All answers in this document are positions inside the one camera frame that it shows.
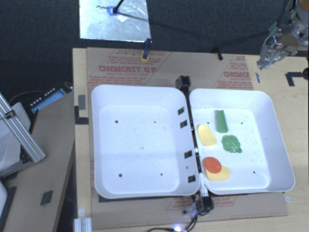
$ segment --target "white tray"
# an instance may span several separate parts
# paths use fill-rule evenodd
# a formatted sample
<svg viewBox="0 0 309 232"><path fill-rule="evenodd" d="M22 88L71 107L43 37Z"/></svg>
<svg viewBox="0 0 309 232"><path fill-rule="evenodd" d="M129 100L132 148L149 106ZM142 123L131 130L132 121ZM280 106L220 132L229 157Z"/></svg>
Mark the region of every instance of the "white tray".
<svg viewBox="0 0 309 232"><path fill-rule="evenodd" d="M212 182L204 175L208 190L215 194L288 191L295 178L285 149L270 97L261 91L195 89L190 94L193 122L201 162L215 157L230 169L230 178ZM219 133L216 110L223 109L227 133ZM217 139L214 146L204 146L197 126L207 124ZM234 135L242 153L224 150L224 135Z"/></svg>
<svg viewBox="0 0 309 232"><path fill-rule="evenodd" d="M92 92L92 112L101 196L183 196L198 190L190 121L179 90L101 85Z"/></svg>

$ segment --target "dark floor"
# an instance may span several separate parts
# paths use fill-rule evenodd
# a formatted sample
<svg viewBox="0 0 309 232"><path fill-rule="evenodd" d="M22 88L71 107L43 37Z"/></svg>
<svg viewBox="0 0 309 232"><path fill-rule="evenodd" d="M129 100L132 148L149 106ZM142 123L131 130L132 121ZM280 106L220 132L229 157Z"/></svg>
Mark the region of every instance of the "dark floor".
<svg viewBox="0 0 309 232"><path fill-rule="evenodd" d="M260 53L283 3L146 1L153 50L210 52L218 46L222 53L254 55ZM142 44L80 39L79 0L0 0L0 92L7 100L59 82L72 83L72 49L89 46L141 49ZM63 214L73 210L73 182L69 186Z"/></svg>

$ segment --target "red tomato slice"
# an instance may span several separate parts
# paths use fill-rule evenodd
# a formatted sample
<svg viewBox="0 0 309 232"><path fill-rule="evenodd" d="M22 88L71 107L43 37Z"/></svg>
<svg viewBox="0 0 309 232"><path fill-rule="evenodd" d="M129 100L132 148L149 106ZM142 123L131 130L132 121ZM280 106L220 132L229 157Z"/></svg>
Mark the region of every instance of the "red tomato slice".
<svg viewBox="0 0 309 232"><path fill-rule="evenodd" d="M215 157L207 157L204 160L204 167L211 173L217 174L221 171L221 163Z"/></svg>

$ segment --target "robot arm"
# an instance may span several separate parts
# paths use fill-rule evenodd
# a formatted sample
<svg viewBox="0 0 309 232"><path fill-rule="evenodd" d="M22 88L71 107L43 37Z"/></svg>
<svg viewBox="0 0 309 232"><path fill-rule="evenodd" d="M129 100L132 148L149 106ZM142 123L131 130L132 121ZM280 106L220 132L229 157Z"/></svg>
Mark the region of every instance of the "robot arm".
<svg viewBox="0 0 309 232"><path fill-rule="evenodd" d="M264 41L258 67L269 69L285 56L294 56L298 51L308 51L309 0L294 0L291 19L282 24L283 13L288 0L284 0L278 20L269 28L269 36Z"/></svg>

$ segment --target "white plastic container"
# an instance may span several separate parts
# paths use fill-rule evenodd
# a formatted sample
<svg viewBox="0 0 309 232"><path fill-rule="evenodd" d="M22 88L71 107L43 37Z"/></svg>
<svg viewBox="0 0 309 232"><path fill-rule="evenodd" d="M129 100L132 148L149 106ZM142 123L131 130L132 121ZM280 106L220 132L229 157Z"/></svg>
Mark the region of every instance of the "white plastic container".
<svg viewBox="0 0 309 232"><path fill-rule="evenodd" d="M270 98L260 91L196 89L190 103L195 129L207 124L213 156L231 171L223 182L201 183L215 194L287 191L295 179ZM224 109L229 132L219 133L215 112ZM101 85L92 92L95 186L109 199L184 196L200 185L185 96L170 87ZM223 150L233 134L242 153Z"/></svg>

